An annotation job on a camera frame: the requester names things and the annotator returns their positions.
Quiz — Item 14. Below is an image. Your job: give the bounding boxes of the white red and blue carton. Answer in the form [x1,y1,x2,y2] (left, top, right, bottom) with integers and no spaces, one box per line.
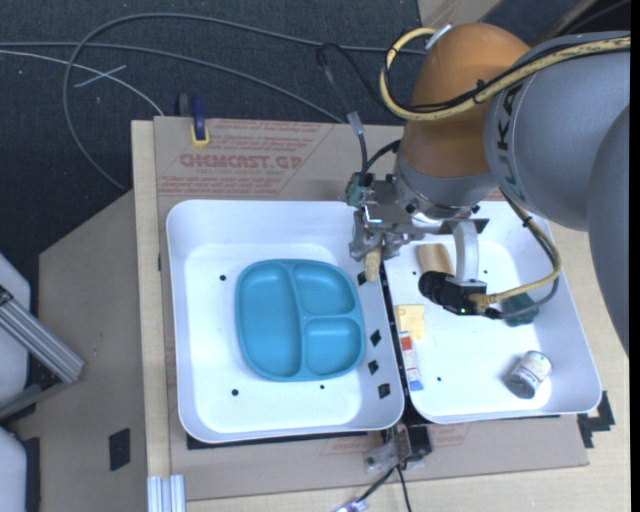
[399,331,426,393]

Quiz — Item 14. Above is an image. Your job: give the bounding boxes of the green bottle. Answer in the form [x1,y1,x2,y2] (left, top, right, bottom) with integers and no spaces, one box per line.
[501,292,542,328]

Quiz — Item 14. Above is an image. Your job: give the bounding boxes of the blue divided plate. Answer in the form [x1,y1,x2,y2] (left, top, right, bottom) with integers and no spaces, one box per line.
[234,258,367,383]

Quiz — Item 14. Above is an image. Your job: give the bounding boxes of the black cylinder on white bracket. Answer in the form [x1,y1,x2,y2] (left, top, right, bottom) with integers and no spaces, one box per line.
[417,219,489,317]

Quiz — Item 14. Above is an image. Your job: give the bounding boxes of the brown bread roll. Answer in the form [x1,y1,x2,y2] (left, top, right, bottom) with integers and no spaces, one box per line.
[415,243,456,277]

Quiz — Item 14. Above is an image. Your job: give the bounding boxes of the white printed can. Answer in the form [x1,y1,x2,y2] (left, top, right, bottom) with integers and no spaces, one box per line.
[503,350,553,400]

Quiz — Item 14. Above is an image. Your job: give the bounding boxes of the black block with thin wires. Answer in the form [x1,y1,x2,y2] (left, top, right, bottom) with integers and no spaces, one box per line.
[383,423,433,472]

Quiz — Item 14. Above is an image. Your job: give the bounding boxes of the white plastic tray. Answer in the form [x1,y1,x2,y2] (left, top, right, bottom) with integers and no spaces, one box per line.
[165,199,406,444]
[381,199,603,426]

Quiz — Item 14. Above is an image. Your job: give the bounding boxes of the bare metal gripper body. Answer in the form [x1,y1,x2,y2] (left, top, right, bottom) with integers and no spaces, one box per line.
[353,173,490,242]

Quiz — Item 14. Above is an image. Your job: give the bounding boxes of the brown cardboard board red print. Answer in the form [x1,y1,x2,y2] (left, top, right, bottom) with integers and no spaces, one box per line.
[152,115,590,502]

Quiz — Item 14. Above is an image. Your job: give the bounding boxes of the tan biscuit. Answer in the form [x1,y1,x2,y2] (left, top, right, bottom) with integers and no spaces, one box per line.
[363,248,383,284]

